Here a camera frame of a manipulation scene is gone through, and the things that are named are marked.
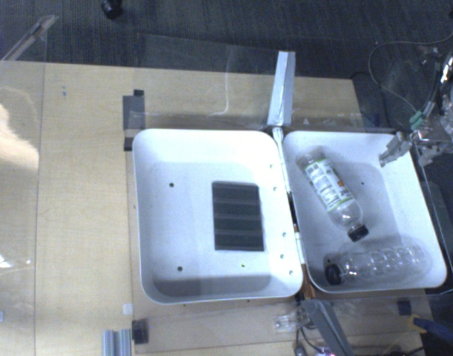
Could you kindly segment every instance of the black bottle cap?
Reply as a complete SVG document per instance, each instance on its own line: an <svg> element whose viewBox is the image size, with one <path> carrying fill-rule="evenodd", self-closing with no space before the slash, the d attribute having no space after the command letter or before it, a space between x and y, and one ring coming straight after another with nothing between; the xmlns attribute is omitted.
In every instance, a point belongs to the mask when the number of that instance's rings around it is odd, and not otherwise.
<svg viewBox="0 0 453 356"><path fill-rule="evenodd" d="M348 232L348 236L350 237L351 241L353 241L354 243L356 241L364 238L364 236L366 236L367 234L369 234L369 231L364 225L362 225L358 228L355 228L355 229L351 229Z"/></svg>
<svg viewBox="0 0 453 356"><path fill-rule="evenodd" d="M341 284L342 277L340 277L340 269L337 264L330 264L325 267L325 278L330 285Z"/></svg>

